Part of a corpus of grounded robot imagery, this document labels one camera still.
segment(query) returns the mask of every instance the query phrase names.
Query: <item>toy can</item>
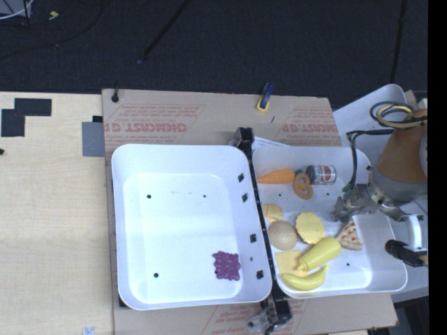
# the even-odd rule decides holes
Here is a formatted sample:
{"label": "toy can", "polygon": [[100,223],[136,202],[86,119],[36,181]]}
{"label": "toy can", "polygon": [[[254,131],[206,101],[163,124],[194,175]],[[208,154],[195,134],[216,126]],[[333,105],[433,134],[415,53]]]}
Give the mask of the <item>toy can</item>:
{"label": "toy can", "polygon": [[332,185],[337,179],[337,172],[332,165],[310,165],[306,174],[313,185]]}

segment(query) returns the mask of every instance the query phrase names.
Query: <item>toy carrot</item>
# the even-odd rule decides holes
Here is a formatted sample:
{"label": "toy carrot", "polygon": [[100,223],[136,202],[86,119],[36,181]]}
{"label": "toy carrot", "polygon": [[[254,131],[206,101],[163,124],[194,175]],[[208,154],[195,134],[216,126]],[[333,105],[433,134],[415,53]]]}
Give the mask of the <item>toy carrot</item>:
{"label": "toy carrot", "polygon": [[292,169],[280,169],[256,178],[260,184],[289,184],[295,179]]}

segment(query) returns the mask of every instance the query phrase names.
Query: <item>pizza slice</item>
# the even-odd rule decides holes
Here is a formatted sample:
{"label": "pizza slice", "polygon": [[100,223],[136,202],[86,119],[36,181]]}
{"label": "pizza slice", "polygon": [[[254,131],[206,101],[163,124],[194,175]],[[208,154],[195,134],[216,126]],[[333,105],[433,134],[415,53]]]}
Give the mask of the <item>pizza slice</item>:
{"label": "pizza slice", "polygon": [[361,251],[363,249],[362,242],[357,233],[356,224],[352,219],[342,228],[336,238],[344,248],[355,251]]}

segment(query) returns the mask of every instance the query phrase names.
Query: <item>white tray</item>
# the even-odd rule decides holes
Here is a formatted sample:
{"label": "white tray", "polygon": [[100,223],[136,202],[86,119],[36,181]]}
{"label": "white tray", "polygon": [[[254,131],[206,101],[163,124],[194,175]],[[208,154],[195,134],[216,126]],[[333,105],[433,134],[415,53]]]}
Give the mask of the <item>white tray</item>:
{"label": "white tray", "polygon": [[[259,302],[269,295],[270,266],[242,151],[127,144],[112,155],[112,179],[118,289],[129,307]],[[239,255],[238,281],[217,278],[212,254],[219,251]]]}
{"label": "white tray", "polygon": [[[369,161],[361,151],[357,150],[358,169],[357,183],[367,183]],[[261,204],[278,204],[284,213],[283,219],[295,225],[297,215],[303,211],[312,211],[323,221],[328,236],[336,236],[343,223],[334,222],[330,212],[343,187],[353,174],[352,152],[349,147],[261,147],[254,152],[253,164],[256,175],[290,168],[305,170],[308,165],[333,165],[337,171],[337,179],[333,185],[313,185],[314,195],[310,200],[300,199],[293,191],[291,184],[268,185],[258,184]],[[311,291],[294,290],[281,279],[275,253],[279,249],[271,246],[274,268],[279,287],[290,297],[309,298],[327,297],[331,295],[347,295],[366,292],[394,292],[401,290],[407,281],[406,268],[401,260],[385,251],[385,243],[394,239],[390,219],[382,214],[361,214],[353,217],[357,224],[360,239],[363,242],[361,251],[342,249],[341,255],[329,261],[330,266],[325,283]],[[310,245],[301,239],[294,249],[306,251]]]}

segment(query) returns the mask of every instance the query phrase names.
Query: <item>purple toy grapes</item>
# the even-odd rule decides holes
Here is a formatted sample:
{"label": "purple toy grapes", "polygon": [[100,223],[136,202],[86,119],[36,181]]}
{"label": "purple toy grapes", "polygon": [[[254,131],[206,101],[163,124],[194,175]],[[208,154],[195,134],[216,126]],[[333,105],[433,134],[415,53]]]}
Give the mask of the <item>purple toy grapes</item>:
{"label": "purple toy grapes", "polygon": [[219,251],[212,255],[216,258],[214,266],[216,267],[216,274],[218,279],[229,279],[238,281],[240,263],[237,260],[239,255],[237,253],[231,254],[223,251]]}

